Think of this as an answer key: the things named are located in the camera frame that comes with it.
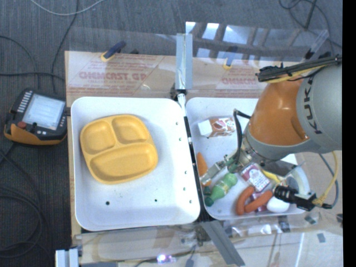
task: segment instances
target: small box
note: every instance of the small box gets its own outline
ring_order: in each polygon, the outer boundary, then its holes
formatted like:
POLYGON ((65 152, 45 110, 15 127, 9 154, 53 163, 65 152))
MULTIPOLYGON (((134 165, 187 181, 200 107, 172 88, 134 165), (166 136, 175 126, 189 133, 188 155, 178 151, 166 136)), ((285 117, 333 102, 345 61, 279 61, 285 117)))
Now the small box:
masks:
POLYGON ((202 136, 229 136, 236 131, 236 124, 232 117, 212 117, 198 123, 202 136))
POLYGON ((257 164, 249 165, 245 170, 241 172, 241 177, 244 180, 250 182, 253 187, 255 187, 256 192, 261 192, 270 184, 270 181, 261 172, 260 167, 257 164))

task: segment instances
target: orange toy food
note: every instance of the orange toy food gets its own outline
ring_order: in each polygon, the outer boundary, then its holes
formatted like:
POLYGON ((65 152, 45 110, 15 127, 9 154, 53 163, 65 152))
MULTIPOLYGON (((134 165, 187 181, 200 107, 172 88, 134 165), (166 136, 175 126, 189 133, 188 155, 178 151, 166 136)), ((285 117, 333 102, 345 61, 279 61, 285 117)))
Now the orange toy food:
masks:
POLYGON ((248 186, 239 196, 236 203, 236 213, 241 216, 245 213, 245 202, 254 193, 255 189, 252 186, 248 186))
POLYGON ((252 212, 254 210, 257 210, 257 208, 261 207, 262 205, 267 204, 267 202, 272 198, 272 196, 273 196, 273 193, 271 190, 265 191, 256 200, 252 201, 251 203, 247 204, 244 207, 245 212, 252 212))
MULTIPOLYGON (((198 152, 197 155, 196 155, 196 162, 197 162, 197 165, 198 165, 198 174, 199 174, 199 177, 202 177, 208 170, 207 168, 207 164, 205 162, 205 159, 203 157, 203 155, 198 152)), ((208 181, 205 185, 201 184, 202 186, 209 186, 211 184, 211 180, 208 181)))

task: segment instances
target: white cable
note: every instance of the white cable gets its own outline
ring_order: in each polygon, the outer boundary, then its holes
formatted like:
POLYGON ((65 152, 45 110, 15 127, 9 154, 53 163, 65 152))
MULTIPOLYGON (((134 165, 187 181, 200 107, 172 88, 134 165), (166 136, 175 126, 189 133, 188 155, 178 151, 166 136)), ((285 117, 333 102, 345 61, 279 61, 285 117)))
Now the white cable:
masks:
POLYGON ((99 3, 101 3, 101 2, 103 2, 103 1, 105 1, 105 0, 99 0, 99 1, 95 2, 93 5, 91 5, 91 6, 87 7, 87 8, 85 8, 85 9, 80 10, 80 11, 78 11, 78 12, 73 12, 73 13, 56 13, 56 12, 52 12, 52 11, 50 11, 50 10, 44 8, 44 7, 41 6, 40 4, 38 4, 36 1, 34 1, 34 0, 30 0, 30 1, 31 1, 32 3, 34 3, 36 6, 38 6, 39 8, 45 10, 46 12, 48 12, 48 13, 50 13, 50 14, 54 14, 54 15, 58 15, 58 16, 71 16, 71 15, 83 13, 83 12, 85 12, 85 11, 91 9, 91 8, 94 7, 95 5, 98 5, 99 3))

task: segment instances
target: blue clamp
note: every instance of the blue clamp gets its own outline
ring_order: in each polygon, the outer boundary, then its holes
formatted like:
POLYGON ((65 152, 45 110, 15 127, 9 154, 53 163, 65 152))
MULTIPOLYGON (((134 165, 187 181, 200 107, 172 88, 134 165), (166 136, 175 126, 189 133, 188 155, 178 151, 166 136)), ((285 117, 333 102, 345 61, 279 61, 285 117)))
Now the blue clamp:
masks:
POLYGON ((126 42, 121 41, 111 47, 108 51, 104 52, 101 55, 101 60, 104 62, 108 62, 115 56, 115 53, 120 53, 121 50, 126 46, 126 42))
POLYGON ((235 57, 235 54, 238 51, 238 47, 237 46, 231 46, 228 48, 228 50, 225 52, 224 54, 224 64, 223 64, 223 68, 226 70, 229 70, 232 68, 233 66, 233 60, 235 57))

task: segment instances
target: white egg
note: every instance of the white egg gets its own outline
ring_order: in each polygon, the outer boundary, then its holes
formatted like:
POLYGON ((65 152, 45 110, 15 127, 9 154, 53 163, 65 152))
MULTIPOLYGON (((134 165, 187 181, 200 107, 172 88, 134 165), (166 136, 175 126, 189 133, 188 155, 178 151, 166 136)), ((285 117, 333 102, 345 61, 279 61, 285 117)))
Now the white egg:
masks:
POLYGON ((272 197, 267 203, 267 209, 271 212, 285 212, 289 208, 290 204, 282 200, 272 197))

